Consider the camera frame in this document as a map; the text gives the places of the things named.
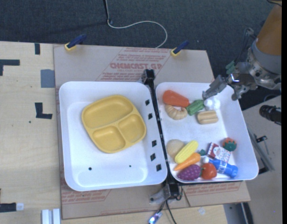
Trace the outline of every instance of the cucumber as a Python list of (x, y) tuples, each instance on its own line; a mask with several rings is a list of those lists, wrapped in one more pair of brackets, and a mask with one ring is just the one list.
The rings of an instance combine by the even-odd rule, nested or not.
[(186, 107), (187, 113), (189, 115), (194, 115), (199, 110), (202, 110), (205, 107), (204, 101), (202, 99), (197, 99), (192, 102), (189, 106)]

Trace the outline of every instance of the tomato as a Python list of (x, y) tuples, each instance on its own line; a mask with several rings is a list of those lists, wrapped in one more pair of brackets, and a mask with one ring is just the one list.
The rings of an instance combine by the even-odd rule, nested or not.
[(204, 163), (201, 167), (201, 177), (203, 179), (212, 179), (216, 177), (217, 170), (213, 163)]

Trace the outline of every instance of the blue clamp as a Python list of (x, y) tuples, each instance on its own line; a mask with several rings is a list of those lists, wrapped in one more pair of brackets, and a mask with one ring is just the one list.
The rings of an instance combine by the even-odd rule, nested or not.
[(184, 47), (185, 46), (187, 46), (189, 44), (189, 41), (184, 41), (184, 42), (182, 42), (178, 47), (176, 47), (176, 48), (174, 48), (174, 49), (172, 49), (171, 50), (171, 55), (172, 56), (177, 56), (177, 55), (179, 55), (179, 53), (180, 53), (180, 51), (182, 50), (182, 49), (184, 49)]
[(73, 50), (74, 48), (76, 48), (76, 45), (78, 44), (82, 44), (82, 42), (86, 39), (86, 34), (82, 34), (77, 36), (75, 39), (73, 39), (72, 41), (70, 41), (69, 43), (67, 43), (65, 45), (65, 49), (67, 51)]

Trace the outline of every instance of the toy carrot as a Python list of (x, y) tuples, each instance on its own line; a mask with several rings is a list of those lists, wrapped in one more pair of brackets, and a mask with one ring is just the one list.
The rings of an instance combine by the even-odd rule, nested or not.
[(189, 100), (174, 92), (172, 90), (166, 90), (162, 96), (163, 102), (167, 105), (179, 106), (179, 107), (187, 107), (189, 106)]
[(189, 156), (184, 162), (179, 163), (175, 168), (174, 171), (178, 171), (184, 168), (187, 168), (188, 166), (192, 164), (196, 164), (198, 161), (201, 160), (201, 155), (199, 153), (193, 153)]

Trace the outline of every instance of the wooden table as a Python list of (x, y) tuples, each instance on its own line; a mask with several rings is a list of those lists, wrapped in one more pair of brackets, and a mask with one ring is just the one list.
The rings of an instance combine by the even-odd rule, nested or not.
[[(53, 45), (0, 42), (0, 203), (23, 203), (24, 210), (0, 213), (1, 223), (41, 223), (41, 210), (60, 209), (55, 88), (41, 88), (40, 71), (54, 70)], [(52, 119), (36, 118), (35, 103)], [(226, 224), (223, 205), (172, 210), (177, 223)], [(147, 223), (154, 212), (62, 220), (61, 223)], [(165, 210), (159, 224), (172, 223)]]

